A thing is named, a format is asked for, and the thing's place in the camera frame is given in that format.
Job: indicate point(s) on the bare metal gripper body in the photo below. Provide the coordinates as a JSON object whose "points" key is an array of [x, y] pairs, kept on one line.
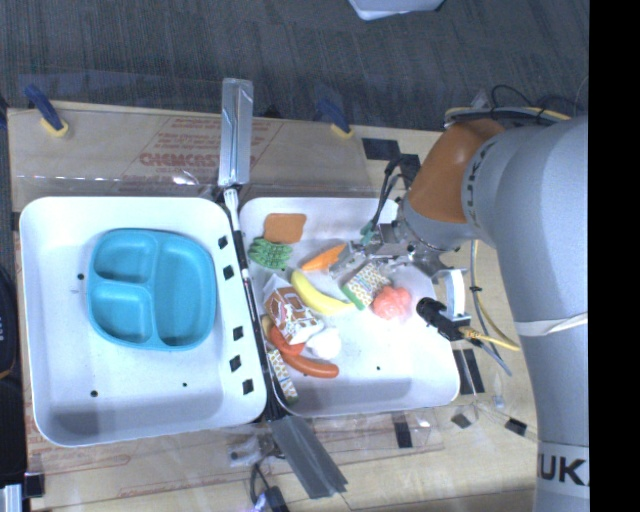
{"points": [[395, 240]]}

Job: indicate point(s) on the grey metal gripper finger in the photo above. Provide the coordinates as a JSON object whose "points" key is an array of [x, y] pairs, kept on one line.
{"points": [[341, 262], [386, 266]]}

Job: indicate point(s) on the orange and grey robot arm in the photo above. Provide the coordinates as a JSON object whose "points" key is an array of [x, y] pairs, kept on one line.
{"points": [[530, 210]]}

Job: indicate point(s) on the orange carrot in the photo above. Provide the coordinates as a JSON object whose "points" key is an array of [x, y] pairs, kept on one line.
{"points": [[322, 260]]}

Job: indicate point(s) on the colourful packet with green edge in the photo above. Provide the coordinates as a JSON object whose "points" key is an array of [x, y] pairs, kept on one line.
{"points": [[365, 289]]}

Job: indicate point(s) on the pink lumpy toy food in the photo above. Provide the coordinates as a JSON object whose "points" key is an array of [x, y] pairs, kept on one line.
{"points": [[391, 301]]}

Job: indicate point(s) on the yellow banana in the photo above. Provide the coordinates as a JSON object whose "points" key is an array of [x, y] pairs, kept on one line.
{"points": [[315, 297]]}

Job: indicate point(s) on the orange bread slice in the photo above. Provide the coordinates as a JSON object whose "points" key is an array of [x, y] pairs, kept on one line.
{"points": [[284, 227]]}

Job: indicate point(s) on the green grapes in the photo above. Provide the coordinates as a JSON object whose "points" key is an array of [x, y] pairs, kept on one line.
{"points": [[269, 253]]}

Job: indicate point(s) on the white carton with orange print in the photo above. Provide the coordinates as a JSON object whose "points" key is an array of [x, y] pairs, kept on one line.
{"points": [[291, 315]]}

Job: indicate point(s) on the white round lump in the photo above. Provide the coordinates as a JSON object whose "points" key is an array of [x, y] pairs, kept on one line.
{"points": [[325, 344]]}

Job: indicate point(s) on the white plastic tray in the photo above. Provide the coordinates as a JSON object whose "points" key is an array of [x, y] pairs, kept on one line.
{"points": [[390, 370], [65, 370]]}

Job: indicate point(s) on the red sausage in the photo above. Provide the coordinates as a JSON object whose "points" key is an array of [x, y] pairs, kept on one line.
{"points": [[310, 366]]}

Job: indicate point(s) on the narrow patterned packet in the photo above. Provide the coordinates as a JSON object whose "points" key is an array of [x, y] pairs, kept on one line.
{"points": [[282, 377]]}

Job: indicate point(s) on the blue divided plate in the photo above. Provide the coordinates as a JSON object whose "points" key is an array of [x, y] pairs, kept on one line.
{"points": [[150, 290]]}

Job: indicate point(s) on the brown cardboard board, red print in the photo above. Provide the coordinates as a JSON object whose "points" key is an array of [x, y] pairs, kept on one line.
{"points": [[125, 145]]}

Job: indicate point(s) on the black cylinder on white bracket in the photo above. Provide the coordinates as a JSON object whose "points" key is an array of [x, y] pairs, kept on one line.
{"points": [[440, 314]]}

